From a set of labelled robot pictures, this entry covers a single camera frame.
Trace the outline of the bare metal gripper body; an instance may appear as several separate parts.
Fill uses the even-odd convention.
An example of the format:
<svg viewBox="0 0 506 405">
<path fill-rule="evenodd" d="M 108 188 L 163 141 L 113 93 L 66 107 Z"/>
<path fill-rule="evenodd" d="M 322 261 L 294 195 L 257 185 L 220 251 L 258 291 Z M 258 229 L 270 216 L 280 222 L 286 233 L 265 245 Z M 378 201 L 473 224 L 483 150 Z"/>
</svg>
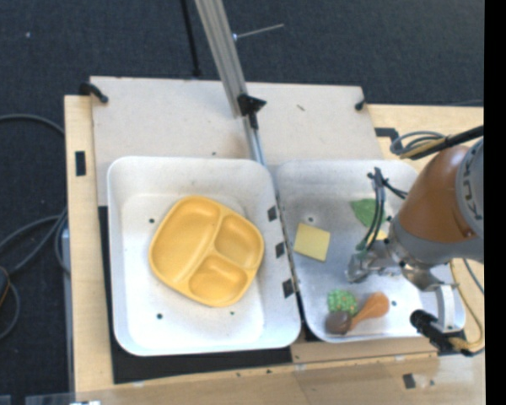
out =
<svg viewBox="0 0 506 405">
<path fill-rule="evenodd" d="M 444 281 L 432 270 L 433 265 L 413 257 L 399 243 L 375 241 L 357 252 L 357 282 L 363 282 L 372 274 L 401 275 L 421 291 L 433 291 Z"/>
</svg>

